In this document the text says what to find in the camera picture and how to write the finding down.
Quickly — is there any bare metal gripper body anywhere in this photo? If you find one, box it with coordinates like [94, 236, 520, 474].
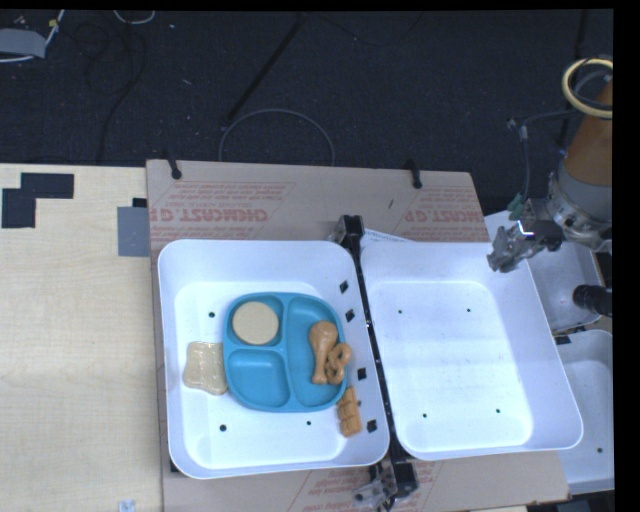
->
[519, 185, 613, 254]

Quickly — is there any thin black rod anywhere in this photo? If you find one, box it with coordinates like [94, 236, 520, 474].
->
[345, 234, 407, 482]

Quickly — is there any black block with thin wires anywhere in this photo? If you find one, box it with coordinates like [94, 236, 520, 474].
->
[388, 461, 417, 498]
[337, 214, 365, 247]

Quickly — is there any beige round biscuit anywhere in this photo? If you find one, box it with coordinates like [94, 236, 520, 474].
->
[230, 300, 281, 347]

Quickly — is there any blue divided plate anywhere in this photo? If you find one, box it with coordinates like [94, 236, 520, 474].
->
[221, 291, 349, 414]

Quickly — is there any brown cardboard board, red print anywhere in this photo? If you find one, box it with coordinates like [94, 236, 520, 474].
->
[145, 159, 572, 512]

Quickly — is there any brown ridged pastry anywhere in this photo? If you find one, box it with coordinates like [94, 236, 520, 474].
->
[335, 385, 364, 439]

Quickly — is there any tan chicken drumstick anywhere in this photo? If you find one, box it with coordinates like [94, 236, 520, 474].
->
[307, 319, 340, 386]

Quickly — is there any tan pretzel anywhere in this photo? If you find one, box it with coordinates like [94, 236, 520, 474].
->
[324, 342, 353, 386]

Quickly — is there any beige bread slice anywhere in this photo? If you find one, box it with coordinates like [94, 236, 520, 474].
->
[181, 340, 230, 397]

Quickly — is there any black cylinder on white bracket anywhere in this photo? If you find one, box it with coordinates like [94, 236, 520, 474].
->
[571, 283, 614, 318]

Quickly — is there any white plastic tray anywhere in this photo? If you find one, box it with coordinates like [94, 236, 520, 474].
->
[357, 228, 585, 463]
[157, 238, 392, 481]

